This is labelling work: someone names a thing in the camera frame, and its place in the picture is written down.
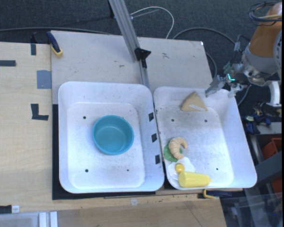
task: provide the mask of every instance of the yellow bottle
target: yellow bottle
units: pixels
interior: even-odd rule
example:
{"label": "yellow bottle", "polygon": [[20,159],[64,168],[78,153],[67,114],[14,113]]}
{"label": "yellow bottle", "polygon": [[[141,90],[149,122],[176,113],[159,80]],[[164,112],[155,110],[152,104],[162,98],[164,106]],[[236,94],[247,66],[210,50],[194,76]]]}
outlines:
{"label": "yellow bottle", "polygon": [[212,181],[209,175],[185,171],[180,172],[178,180],[181,187],[203,187]]}

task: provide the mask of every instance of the white cable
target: white cable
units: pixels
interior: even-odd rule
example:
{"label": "white cable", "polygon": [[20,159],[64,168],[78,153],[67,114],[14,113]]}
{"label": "white cable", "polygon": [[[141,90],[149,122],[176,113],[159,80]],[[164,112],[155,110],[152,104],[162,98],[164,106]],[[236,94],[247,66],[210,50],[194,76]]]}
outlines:
{"label": "white cable", "polygon": [[134,14],[139,13],[139,12],[144,11],[144,10],[147,10],[147,9],[161,9],[161,10],[164,10],[164,11],[166,11],[166,12],[169,13],[169,15],[170,15],[171,18],[172,18],[172,25],[171,25],[171,28],[170,28],[170,30],[169,30],[167,36],[166,36],[166,39],[167,39],[168,36],[169,36],[169,34],[170,34],[170,32],[171,32],[171,30],[173,29],[174,23],[175,23],[174,17],[172,16],[171,12],[169,12],[167,9],[161,8],[161,7],[147,7],[147,8],[143,8],[143,9],[140,9],[140,10],[138,10],[138,11],[135,11],[134,13],[131,13],[130,15],[131,15],[132,18],[133,18],[133,15],[134,15]]}

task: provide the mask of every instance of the green light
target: green light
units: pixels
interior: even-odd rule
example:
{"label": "green light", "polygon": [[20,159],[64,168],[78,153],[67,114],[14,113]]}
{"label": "green light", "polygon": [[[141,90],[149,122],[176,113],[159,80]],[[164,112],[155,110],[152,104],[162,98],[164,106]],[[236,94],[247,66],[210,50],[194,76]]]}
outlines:
{"label": "green light", "polygon": [[231,79],[231,77],[230,77],[229,74],[227,74],[227,76],[228,76],[228,78],[229,78],[230,81],[235,81],[235,80],[236,80],[236,79]]}

